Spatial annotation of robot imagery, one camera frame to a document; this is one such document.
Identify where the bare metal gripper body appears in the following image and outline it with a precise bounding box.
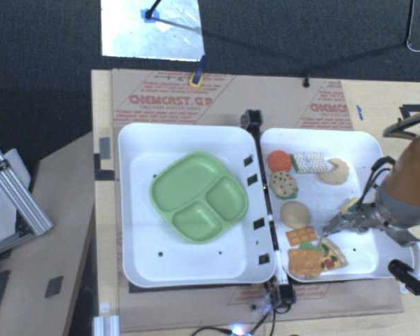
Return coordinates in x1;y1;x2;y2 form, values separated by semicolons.
339;202;389;234

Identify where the toy pizza slice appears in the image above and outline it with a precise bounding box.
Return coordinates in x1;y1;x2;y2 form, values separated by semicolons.
317;236;349;271

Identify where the orange toy waffle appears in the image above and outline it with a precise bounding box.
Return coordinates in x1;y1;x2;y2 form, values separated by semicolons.
285;225;319;248

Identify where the white plastic tray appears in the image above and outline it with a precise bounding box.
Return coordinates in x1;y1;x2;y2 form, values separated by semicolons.
118;122;278;288
259;127;416;284

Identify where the beige toy bread roll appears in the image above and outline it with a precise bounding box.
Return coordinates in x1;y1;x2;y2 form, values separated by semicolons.
279;200;312;230

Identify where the orange toy toast with green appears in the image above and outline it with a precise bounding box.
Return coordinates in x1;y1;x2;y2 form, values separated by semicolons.
287;240;325;278

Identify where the beige toy croissant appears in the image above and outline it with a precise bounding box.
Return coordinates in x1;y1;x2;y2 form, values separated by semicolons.
318;157;351;186

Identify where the chocolate chip biscuit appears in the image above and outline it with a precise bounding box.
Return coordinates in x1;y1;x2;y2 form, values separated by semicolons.
269;170;299;200

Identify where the white patterned packet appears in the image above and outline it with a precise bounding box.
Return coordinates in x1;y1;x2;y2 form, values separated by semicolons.
290;151;330;175

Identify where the thin black and white rod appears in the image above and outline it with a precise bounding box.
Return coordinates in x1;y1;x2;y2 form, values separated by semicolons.
251;124;287;284

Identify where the orange round toy fruit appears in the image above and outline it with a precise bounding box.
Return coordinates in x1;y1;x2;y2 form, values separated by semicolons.
267;149;293;174

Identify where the green divided plate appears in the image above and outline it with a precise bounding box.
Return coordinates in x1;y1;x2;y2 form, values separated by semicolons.
148;150;250;246

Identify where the brown cardboard board red print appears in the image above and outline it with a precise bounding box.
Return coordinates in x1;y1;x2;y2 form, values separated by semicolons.
111;69;405;333

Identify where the black cylinder on white bracket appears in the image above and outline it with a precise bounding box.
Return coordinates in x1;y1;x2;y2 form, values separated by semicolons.
387;240;420;297

